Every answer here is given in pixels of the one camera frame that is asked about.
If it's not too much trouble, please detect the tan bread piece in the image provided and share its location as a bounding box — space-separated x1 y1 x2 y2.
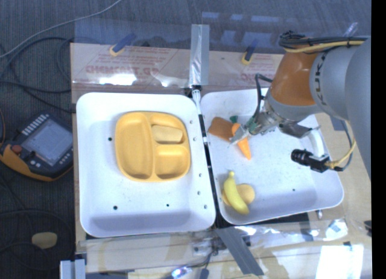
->
151 124 184 145

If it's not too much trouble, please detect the orange bread slice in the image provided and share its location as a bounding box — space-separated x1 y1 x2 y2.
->
207 117 235 143

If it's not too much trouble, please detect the tan round biscuit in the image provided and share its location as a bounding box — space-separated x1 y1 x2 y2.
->
221 183 256 207

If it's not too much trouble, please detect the black cylinder on white bracket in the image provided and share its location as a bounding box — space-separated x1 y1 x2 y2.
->
279 123 332 173

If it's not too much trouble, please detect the yellow banana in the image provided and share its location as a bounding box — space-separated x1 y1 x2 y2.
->
223 171 250 216

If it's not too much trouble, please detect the yellow divided plate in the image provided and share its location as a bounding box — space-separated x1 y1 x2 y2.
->
114 111 192 183

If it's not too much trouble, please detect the yellow oval toy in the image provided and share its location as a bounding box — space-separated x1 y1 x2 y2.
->
31 231 59 249

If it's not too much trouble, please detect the white plastic tray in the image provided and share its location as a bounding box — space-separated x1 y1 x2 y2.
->
200 88 345 226
75 92 217 239

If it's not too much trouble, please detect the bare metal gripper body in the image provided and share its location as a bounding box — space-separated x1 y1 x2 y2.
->
248 111 283 136

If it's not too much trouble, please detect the orange carrot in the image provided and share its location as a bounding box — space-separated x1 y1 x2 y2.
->
229 115 252 161

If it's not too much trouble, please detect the brown cardboard board red print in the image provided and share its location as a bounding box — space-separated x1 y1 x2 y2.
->
69 42 372 273

